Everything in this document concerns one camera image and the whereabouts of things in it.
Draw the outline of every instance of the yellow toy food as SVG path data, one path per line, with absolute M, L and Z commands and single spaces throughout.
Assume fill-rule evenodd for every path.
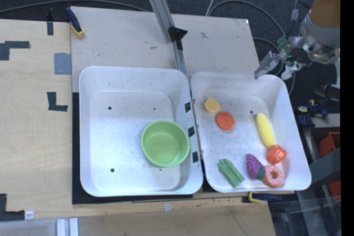
M 257 114 L 256 121 L 257 121 L 258 131 L 259 134 L 261 135 L 263 144 L 266 147 L 274 145 L 275 139 L 274 139 L 272 128 L 270 127 L 270 124 L 268 122 L 267 116 L 263 113 L 259 113 Z
M 221 106 L 218 101 L 212 97 L 208 98 L 204 102 L 204 107 L 208 112 L 217 112 L 221 109 Z

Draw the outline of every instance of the toy tomato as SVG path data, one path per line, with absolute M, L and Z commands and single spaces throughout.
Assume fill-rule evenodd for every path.
M 266 159 L 271 164 L 277 164 L 281 162 L 287 155 L 287 151 L 284 150 L 280 145 L 273 145 L 267 154 Z

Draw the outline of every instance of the gray tape square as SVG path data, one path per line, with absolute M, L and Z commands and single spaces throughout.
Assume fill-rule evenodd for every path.
M 68 53 L 54 54 L 54 74 L 71 75 L 71 54 Z

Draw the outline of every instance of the black strip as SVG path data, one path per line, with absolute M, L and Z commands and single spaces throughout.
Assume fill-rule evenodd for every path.
M 10 59 L 10 48 L 5 44 L 0 44 L 0 60 Z
M 67 111 L 67 106 L 56 105 L 56 92 L 47 92 L 49 107 L 48 110 Z
M 194 132 L 194 127 L 190 127 L 190 128 L 188 129 L 189 137 L 193 136 L 194 133 L 195 133 L 195 132 Z
M 53 22 L 47 22 L 46 23 L 46 34 L 47 35 L 54 35 Z
M 29 48 L 29 41 L 5 41 L 8 48 Z
M 72 94 L 72 204 L 111 203 L 193 198 L 193 195 L 95 197 L 82 188 L 80 181 L 80 109 L 79 93 Z
M 190 102 L 187 102 L 185 105 L 184 105 L 184 108 L 186 110 L 186 113 L 191 109 L 190 107 Z
M 195 151 L 195 152 L 193 152 L 192 153 L 192 157 L 193 157 L 193 163 L 195 163 L 195 162 L 197 162 L 198 161 L 198 152 L 197 151 Z
M 24 211 L 7 212 L 6 194 L 0 194 L 0 222 L 1 221 L 22 221 L 24 220 Z

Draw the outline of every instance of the yellow toy corn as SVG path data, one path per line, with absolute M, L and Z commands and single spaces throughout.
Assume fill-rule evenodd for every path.
M 267 116 L 263 113 L 259 113 L 257 114 L 256 121 L 257 121 L 258 131 L 259 134 L 261 135 L 261 139 L 264 145 L 266 147 L 270 147 L 274 145 L 275 138 L 273 135 L 272 128 L 270 127 L 270 124 L 268 122 Z

